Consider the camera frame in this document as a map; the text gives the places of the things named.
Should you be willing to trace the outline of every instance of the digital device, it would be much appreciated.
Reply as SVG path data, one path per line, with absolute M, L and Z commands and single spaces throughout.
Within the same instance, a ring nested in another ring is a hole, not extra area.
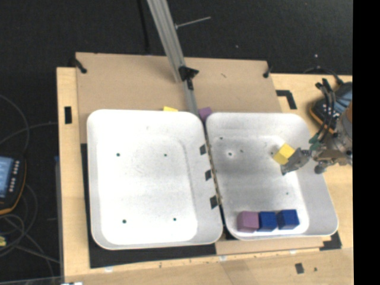
M 26 162 L 20 154 L 0 153 L 0 215 L 17 205 L 25 185 Z

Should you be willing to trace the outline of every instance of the device screen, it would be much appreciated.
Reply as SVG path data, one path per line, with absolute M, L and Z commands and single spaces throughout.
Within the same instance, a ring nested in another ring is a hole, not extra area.
M 11 175 L 13 159 L 0 156 L 0 198 L 5 198 Z

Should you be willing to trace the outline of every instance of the yellow cube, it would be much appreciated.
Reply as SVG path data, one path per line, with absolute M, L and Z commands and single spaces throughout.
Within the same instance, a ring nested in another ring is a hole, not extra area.
M 283 144 L 278 152 L 273 155 L 273 159 L 279 164 L 286 164 L 289 161 L 288 158 L 292 156 L 295 151 L 296 150 L 288 144 Z
M 167 106 L 165 106 L 163 110 L 167 112 L 178 112 L 178 110 L 175 109 L 174 107 L 167 107 Z

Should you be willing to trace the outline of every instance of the black clamp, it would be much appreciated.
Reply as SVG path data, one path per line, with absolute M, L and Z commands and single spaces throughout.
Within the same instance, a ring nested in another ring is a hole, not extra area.
M 194 90 L 194 86 L 192 84 L 192 79 L 199 73 L 197 69 L 191 69 L 187 68 L 185 66 L 181 66 L 179 69 L 179 75 L 182 81 L 185 81 L 188 83 L 188 89 Z

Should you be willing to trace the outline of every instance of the wooden table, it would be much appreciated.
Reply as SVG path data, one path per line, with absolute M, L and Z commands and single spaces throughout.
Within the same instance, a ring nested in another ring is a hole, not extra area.
M 321 75 L 272 74 L 276 90 L 292 93 L 297 109 L 279 97 L 283 112 L 304 118 L 312 133 L 317 124 L 307 105 L 321 97 L 314 84 Z M 351 77 L 341 77 L 351 81 Z M 324 174 L 339 218 L 342 248 L 320 251 L 331 237 L 265 240 L 259 245 L 218 242 L 216 256 L 153 261 L 91 269 L 88 255 L 86 212 L 81 168 L 78 120 L 77 72 L 57 69 L 59 145 L 62 194 L 64 276 L 85 284 L 351 284 L 353 282 L 353 190 L 352 167 L 333 166 Z M 72 122 L 65 125 L 65 107 Z M 303 268 L 304 273 L 297 271 Z

